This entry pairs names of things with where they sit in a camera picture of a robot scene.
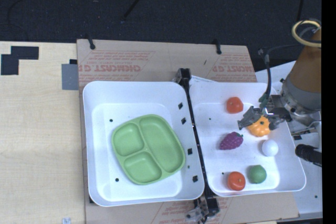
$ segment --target toy vegetable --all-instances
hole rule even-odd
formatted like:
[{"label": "toy vegetable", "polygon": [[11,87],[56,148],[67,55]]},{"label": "toy vegetable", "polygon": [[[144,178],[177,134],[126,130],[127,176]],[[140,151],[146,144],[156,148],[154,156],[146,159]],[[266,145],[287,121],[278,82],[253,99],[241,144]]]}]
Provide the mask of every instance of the toy vegetable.
[{"label": "toy vegetable", "polygon": [[261,116],[259,120],[255,123],[246,127],[252,135],[261,137],[269,134],[271,131],[269,129],[269,121],[265,116]]}]

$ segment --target green plate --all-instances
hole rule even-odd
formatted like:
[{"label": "green plate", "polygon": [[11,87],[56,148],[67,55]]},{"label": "green plate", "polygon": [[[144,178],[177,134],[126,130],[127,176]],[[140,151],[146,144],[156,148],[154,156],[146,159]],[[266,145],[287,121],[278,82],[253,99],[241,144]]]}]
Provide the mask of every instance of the green plate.
[{"label": "green plate", "polygon": [[113,131],[111,142],[122,169],[136,184],[162,180],[185,163],[179,138],[158,115],[144,115],[121,124]]}]

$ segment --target green ball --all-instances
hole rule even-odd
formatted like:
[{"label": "green ball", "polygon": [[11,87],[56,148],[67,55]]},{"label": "green ball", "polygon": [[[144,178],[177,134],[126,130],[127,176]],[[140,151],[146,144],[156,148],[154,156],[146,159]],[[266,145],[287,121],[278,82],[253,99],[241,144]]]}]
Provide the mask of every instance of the green ball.
[{"label": "green ball", "polygon": [[252,166],[248,173],[249,180],[254,184],[260,184],[264,182],[266,177],[266,170],[261,165]]}]

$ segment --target white ball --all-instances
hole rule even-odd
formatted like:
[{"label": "white ball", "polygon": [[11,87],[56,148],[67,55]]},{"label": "white ball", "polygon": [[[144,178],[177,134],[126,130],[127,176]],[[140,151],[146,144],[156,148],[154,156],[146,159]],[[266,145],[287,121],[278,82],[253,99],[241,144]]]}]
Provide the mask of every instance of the white ball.
[{"label": "white ball", "polygon": [[277,155],[279,146],[273,139],[269,139],[263,142],[261,149],[266,156],[271,157]]}]

